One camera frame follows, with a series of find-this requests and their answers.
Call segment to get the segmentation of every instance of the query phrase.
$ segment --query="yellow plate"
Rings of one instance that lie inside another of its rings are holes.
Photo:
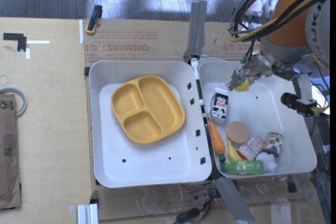
[[[165,138],[184,123],[184,111],[173,90],[155,75],[138,77],[116,88],[111,105],[126,135],[139,144]]]

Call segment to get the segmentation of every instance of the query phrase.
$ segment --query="small carton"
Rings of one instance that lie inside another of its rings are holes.
[[[237,149],[238,155],[242,159],[253,161],[264,148],[264,144],[253,134],[250,134],[248,141]]]
[[[210,119],[217,124],[222,124],[226,119],[228,91],[216,87],[211,100]]]

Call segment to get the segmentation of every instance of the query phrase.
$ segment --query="brown paper bag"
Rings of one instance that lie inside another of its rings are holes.
[[[0,94],[0,208],[20,205],[20,174],[14,94]]]

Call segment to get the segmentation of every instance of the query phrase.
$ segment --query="toy carrot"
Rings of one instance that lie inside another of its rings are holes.
[[[210,133],[212,138],[212,144],[214,146],[214,152],[216,154],[225,152],[225,144],[215,124],[209,121]]]

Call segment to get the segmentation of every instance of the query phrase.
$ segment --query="round wooden lid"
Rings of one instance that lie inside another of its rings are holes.
[[[239,121],[230,122],[226,128],[226,134],[232,142],[244,144],[250,138],[248,128]]]

